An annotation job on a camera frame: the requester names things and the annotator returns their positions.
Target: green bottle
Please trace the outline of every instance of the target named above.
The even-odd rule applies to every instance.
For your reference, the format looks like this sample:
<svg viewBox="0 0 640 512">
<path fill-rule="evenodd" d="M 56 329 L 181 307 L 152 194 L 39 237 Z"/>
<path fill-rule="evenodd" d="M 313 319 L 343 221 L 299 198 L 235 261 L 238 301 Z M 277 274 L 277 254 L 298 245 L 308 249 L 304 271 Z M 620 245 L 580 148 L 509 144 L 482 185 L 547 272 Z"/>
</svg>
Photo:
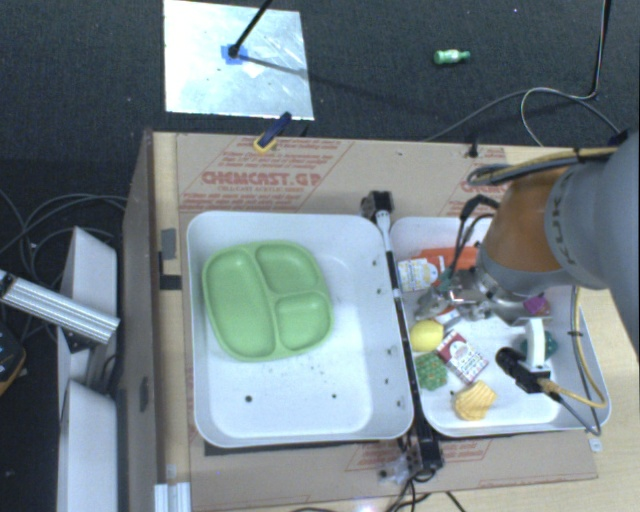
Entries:
<svg viewBox="0 0 640 512">
<path fill-rule="evenodd" d="M 433 54 L 433 62 L 436 64 L 455 64 L 462 60 L 468 60 L 471 52 L 461 52 L 458 50 L 438 50 Z"/>
</svg>

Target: green divided plate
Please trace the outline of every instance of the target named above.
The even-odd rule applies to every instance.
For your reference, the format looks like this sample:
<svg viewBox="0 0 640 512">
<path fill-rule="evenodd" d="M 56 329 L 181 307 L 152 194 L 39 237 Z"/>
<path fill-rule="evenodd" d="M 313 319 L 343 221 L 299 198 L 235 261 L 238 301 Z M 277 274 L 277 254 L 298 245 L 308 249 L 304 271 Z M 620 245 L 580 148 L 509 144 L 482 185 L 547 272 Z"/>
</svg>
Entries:
<svg viewBox="0 0 640 512">
<path fill-rule="evenodd" d="M 329 291 L 304 247 L 286 241 L 223 249 L 202 271 L 207 315 L 222 348 L 242 361 L 303 353 L 333 325 Z"/>
</svg>

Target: black pole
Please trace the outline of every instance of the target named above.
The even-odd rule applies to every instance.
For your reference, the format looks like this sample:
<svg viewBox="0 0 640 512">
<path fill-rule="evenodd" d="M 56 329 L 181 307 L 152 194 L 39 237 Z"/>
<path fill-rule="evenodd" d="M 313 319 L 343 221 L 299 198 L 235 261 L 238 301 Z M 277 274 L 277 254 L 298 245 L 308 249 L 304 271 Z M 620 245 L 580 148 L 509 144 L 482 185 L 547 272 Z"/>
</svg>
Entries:
<svg viewBox="0 0 640 512">
<path fill-rule="evenodd" d="M 253 27 L 255 27 L 257 23 L 260 21 L 260 18 L 262 18 L 262 15 L 264 14 L 264 12 L 269 8 L 269 6 L 271 5 L 271 2 L 273 2 L 273 0 L 266 0 L 262 4 L 262 7 L 260 7 L 260 9 L 256 13 L 256 15 L 253 17 L 249 25 L 247 25 L 247 28 L 244 29 L 244 32 L 242 33 L 240 38 L 236 41 L 236 44 L 229 47 L 229 57 L 231 57 L 232 59 L 235 59 L 238 56 L 238 52 L 240 51 L 240 47 L 242 46 L 242 43 L 244 43 L 244 40 L 249 36 L 251 31 L 253 30 Z"/>
</svg>

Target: lemon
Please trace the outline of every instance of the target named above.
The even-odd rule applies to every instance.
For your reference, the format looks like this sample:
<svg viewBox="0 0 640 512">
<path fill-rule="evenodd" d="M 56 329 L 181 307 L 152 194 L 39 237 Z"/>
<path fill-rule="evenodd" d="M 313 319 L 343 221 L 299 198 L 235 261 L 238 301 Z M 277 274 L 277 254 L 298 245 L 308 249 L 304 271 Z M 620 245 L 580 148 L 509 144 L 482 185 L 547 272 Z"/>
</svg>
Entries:
<svg viewBox="0 0 640 512">
<path fill-rule="evenodd" d="M 443 335 L 442 324 L 435 320 L 421 320 L 411 328 L 409 341 L 416 352 L 431 352 L 440 345 Z"/>
</svg>

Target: black carpet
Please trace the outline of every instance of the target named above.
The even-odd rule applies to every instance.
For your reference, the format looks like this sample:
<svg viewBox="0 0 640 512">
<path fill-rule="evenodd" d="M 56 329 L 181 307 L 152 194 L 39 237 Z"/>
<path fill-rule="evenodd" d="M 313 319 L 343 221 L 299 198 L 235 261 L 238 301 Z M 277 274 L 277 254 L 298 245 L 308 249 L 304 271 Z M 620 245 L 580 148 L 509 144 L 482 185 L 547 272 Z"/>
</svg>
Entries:
<svg viewBox="0 0 640 512">
<path fill-rule="evenodd" d="M 218 2 L 258 6 L 259 1 Z M 316 121 L 312 137 L 424 140 L 489 101 L 548 86 L 586 94 L 592 83 L 600 0 L 281 0 L 301 13 Z M 614 2 L 591 104 L 620 129 L 638 127 L 638 2 Z M 23 216 L 68 193 L 126 195 L 143 128 L 258 134 L 258 119 L 164 111 L 160 0 L 0 2 L 0 190 Z M 440 68 L 437 49 L 468 49 L 471 60 Z M 519 100 L 506 101 L 442 141 L 531 145 Z M 556 97 L 528 106 L 546 145 L 606 144 L 611 129 Z M 299 133 L 303 124 L 293 126 Z M 0 200 L 0 248 L 19 233 Z M 87 206 L 34 232 L 73 224 L 117 233 L 119 215 Z M 64 237 L 38 268 L 62 270 Z M 14 246 L 0 268 L 24 271 Z M 14 331 L 25 318 L 8 313 Z M 55 508 L 57 397 L 55 345 L 41 332 L 25 342 L 27 375 L 0 397 L 0 511 Z"/>
</svg>

